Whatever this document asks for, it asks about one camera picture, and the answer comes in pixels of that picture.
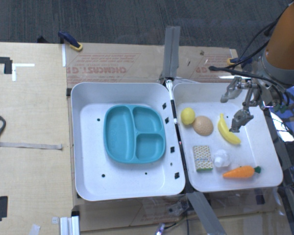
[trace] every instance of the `teal divided plate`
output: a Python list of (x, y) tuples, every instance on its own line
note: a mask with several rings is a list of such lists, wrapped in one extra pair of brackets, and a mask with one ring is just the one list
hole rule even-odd
[(103, 138), (108, 155), (121, 163), (151, 163), (160, 159), (166, 149), (161, 116), (141, 105), (111, 107), (104, 118)]

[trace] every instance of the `wooden table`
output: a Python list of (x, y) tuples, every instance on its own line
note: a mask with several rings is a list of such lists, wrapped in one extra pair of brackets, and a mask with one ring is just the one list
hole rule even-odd
[[(106, 44), (95, 45), (95, 49), (104, 51), (109, 47)], [(147, 56), (142, 55), (146, 47), (141, 48), (134, 47), (135, 52), (140, 53), (138, 60), (147, 63), (137, 67), (149, 65), (150, 57), (154, 56), (154, 67), (161, 69), (163, 53), (159, 50), (162, 48), (148, 47)], [(199, 47), (194, 51), (191, 49), (181, 49), (180, 63), (185, 63), (183, 65), (190, 64), (194, 53), (203, 51)], [(39, 235), (57, 235), (59, 226), (52, 223), (52, 218), (70, 217), (73, 208), (70, 102), (66, 96), (67, 69), (62, 63), (62, 45), (0, 43), (0, 56), (9, 57), (14, 64), (34, 64), (34, 67), (17, 68), (16, 81), (12, 81), (12, 75), (3, 73), (4, 67), (0, 64), (0, 115), (6, 120), (0, 141), (63, 145), (62, 150), (0, 147), (0, 197), (8, 197), (7, 217), (0, 221), (0, 235), (28, 234), (34, 224), (40, 226)], [(199, 63), (194, 65), (198, 73), (204, 71), (202, 67)], [(220, 218), (220, 222), (228, 234), (249, 234), (255, 229), (259, 234), (291, 234), (287, 218), (280, 215), (281, 212), (285, 210), (277, 204), (274, 211), (225, 216)], [(83, 234), (152, 235), (156, 227), (106, 229)], [(189, 229), (190, 234), (205, 234), (196, 216), (190, 217)], [(186, 234), (186, 230), (187, 222), (182, 222), (168, 229), (166, 234)]]

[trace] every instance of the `toy carrot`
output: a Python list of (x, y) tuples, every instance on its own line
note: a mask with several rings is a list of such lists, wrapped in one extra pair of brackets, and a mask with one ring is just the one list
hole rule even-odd
[(249, 178), (254, 175), (255, 172), (260, 173), (259, 166), (253, 168), (250, 165), (244, 165), (233, 170), (227, 171), (223, 174), (224, 178)]

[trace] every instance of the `black tape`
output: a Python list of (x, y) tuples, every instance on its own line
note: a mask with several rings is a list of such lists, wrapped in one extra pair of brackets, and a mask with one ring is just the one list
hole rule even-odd
[(0, 57), (0, 64), (4, 64), (4, 74), (12, 74), (12, 60), (9, 57)]
[(74, 217), (74, 216), (79, 216), (79, 211), (72, 211), (71, 217)]
[(171, 106), (172, 106), (172, 111), (173, 111), (173, 118), (177, 118), (174, 100), (171, 100)]
[(3, 217), (7, 217), (8, 214), (8, 197), (2, 196), (0, 197), (0, 221), (2, 221)]
[(43, 36), (39, 36), (36, 42), (39, 44), (49, 44), (49, 42)]
[(263, 195), (256, 195), (256, 203), (257, 205), (264, 205), (265, 202), (265, 198)]
[(72, 88), (67, 88), (67, 96), (71, 96)]

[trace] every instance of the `yellow banana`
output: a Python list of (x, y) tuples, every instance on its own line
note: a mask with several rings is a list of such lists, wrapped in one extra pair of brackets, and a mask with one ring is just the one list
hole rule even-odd
[(239, 144), (241, 140), (231, 131), (226, 125), (226, 122), (223, 118), (223, 113), (220, 114), (220, 119), (218, 121), (218, 130), (220, 131), (221, 135), (224, 137), (225, 140), (232, 144)]

